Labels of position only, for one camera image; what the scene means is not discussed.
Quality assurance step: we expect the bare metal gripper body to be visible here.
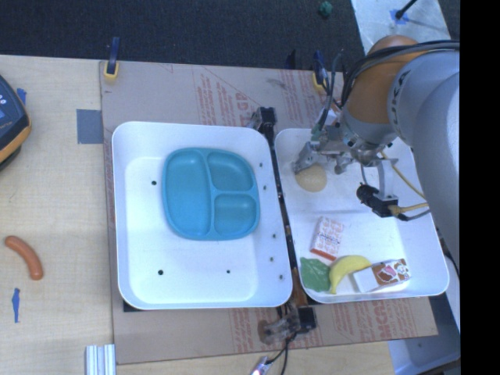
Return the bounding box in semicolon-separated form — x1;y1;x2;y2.
316;124;393;164

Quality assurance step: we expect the thin black and white rod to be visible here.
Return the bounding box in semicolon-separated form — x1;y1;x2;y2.
263;122;302;309

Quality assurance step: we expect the white plastic tray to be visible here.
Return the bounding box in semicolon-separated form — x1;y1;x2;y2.
273;127;451;305
111;120;295;311

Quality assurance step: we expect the white carton with orange print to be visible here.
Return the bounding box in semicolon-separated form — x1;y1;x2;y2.
309;216;346;262

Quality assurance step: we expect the yellow banana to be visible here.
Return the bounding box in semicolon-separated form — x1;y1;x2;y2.
328;254;373;296

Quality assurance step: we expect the brown cardboard board red print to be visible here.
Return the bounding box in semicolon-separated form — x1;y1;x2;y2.
98;60;440;366

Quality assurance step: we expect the green lettuce leaf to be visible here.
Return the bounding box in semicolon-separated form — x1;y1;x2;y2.
298;256;333;294

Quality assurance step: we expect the white carton with brown print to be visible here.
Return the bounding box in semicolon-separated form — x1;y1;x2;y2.
352;257;413;294

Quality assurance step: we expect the blue divided plate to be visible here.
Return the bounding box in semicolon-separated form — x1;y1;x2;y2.
161;147;261;242

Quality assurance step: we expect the orange sausage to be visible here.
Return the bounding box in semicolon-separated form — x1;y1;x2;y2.
4;235;45;281

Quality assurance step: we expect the black cylinder on white bracket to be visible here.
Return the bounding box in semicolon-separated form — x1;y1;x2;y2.
355;158;401;219

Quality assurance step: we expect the black block with thin wires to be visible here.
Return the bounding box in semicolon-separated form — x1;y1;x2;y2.
249;106;278;133
298;305;318;332

